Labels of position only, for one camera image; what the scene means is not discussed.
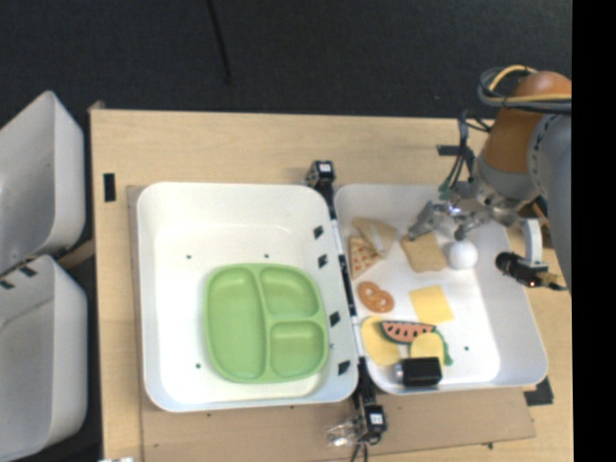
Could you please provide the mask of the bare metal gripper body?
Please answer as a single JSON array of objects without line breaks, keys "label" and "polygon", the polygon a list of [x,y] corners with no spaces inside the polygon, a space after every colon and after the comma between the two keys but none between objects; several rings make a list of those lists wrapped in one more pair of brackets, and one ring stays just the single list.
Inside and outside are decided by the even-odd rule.
[{"label": "bare metal gripper body", "polygon": [[451,218],[466,226],[496,221],[511,226],[519,219],[525,200],[489,182],[444,182],[438,200],[431,203],[431,217],[439,224]]}]

